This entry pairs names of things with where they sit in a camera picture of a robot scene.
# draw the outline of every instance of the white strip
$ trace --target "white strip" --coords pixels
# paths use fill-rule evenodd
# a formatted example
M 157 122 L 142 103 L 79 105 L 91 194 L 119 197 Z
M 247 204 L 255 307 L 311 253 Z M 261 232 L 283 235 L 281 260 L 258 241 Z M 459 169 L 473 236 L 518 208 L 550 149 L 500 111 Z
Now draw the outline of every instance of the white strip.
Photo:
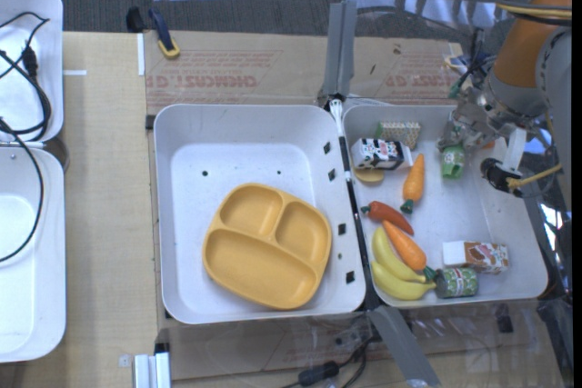
M 144 34 L 137 35 L 137 72 L 139 76 L 146 73 L 146 60 L 144 57 Z
M 86 70 L 63 70 L 65 76 L 86 76 Z

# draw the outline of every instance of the toy vegetable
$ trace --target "toy vegetable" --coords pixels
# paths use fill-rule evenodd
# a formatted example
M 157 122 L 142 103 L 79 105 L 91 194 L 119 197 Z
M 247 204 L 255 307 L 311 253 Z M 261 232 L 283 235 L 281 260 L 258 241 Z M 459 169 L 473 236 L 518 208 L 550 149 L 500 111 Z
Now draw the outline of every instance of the toy vegetable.
M 387 204 L 379 201 L 372 201 L 369 205 L 362 207 L 361 211 L 364 214 L 367 214 L 368 218 L 371 220 L 376 220 L 378 222 L 388 220 L 410 235 L 414 235 L 415 233 L 408 220 L 398 210 Z
M 400 206 L 400 210 L 405 214 L 412 214 L 415 202 L 422 197 L 425 188 L 425 156 L 419 154 L 415 162 L 410 167 L 408 176 L 402 186 L 402 196 L 405 202 Z
M 388 220 L 382 221 L 382 226 L 390 242 L 396 249 L 398 255 L 406 265 L 412 270 L 422 272 L 428 281 L 435 278 L 435 271 L 426 265 L 426 254 L 415 241 L 400 230 L 397 226 L 391 224 Z

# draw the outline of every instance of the transparent plastic sheet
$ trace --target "transparent plastic sheet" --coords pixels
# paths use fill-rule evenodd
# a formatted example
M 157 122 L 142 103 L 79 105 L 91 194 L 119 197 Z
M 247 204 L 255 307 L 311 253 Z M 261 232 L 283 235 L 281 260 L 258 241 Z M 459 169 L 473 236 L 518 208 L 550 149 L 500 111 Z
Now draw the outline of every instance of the transparent plastic sheet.
M 494 55 L 512 25 L 490 0 L 350 1 L 356 2 L 358 16 L 348 102 L 454 104 L 449 91 L 462 70 L 447 59 L 468 54 L 479 31 L 484 38 L 479 47 Z M 270 0 L 156 0 L 153 6 L 165 15 L 170 29 L 174 15 L 191 15 L 193 26 L 191 31 L 171 30 L 181 48 L 171 61 L 162 56 L 156 31 L 145 33 L 150 117 L 171 104 L 317 104 L 327 47 L 327 22 L 321 18 L 328 12 Z M 294 22 L 290 18 L 297 11 L 304 15 Z M 539 164 L 548 164 L 550 155 L 533 141 L 524 161 L 535 172 Z M 532 187 L 526 199 L 549 274 L 538 300 L 403 311 L 443 386 L 573 382 L 567 249 L 571 212 L 568 218 L 557 183 L 546 182 Z M 158 343 L 172 348 L 176 386 L 296 383 L 306 368 L 349 357 L 362 339 L 353 333 L 354 321 L 370 328 L 366 313 L 360 312 L 330 315 L 330 321 L 317 317 L 183 325 L 162 304 L 159 310 Z M 286 362 L 277 359 L 283 343 L 293 354 Z M 249 350 L 249 344 L 260 350 Z M 354 386 L 414 384 L 403 377 L 383 344 L 371 343 L 368 351 L 365 374 Z M 337 378 L 314 386 L 343 386 L 357 366 L 351 363 Z

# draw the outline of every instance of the banana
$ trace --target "banana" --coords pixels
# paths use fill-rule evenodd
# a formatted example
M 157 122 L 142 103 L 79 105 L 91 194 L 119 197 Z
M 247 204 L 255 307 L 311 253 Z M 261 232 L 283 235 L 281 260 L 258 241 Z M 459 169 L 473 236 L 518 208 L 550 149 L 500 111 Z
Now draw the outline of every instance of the banana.
M 376 261 L 372 261 L 370 265 L 376 286 L 386 294 L 390 294 L 392 297 L 402 301 L 415 301 L 420 299 L 428 290 L 437 287 L 435 282 L 422 284 L 400 280 L 400 278 L 391 274 L 384 265 Z
M 382 227 L 374 231 L 372 252 L 376 260 L 397 278 L 405 282 L 426 283 L 426 277 L 423 274 L 417 274 L 396 255 Z

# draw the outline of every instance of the yellow divided plate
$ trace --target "yellow divided plate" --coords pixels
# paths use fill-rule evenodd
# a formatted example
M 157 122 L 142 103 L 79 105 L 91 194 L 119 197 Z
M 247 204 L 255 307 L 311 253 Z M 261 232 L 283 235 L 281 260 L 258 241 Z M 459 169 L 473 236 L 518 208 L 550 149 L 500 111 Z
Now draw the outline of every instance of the yellow divided plate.
M 331 228 L 315 207 L 270 186 L 241 184 L 218 207 L 202 258 L 227 290 L 286 310 L 313 297 L 330 250 Z

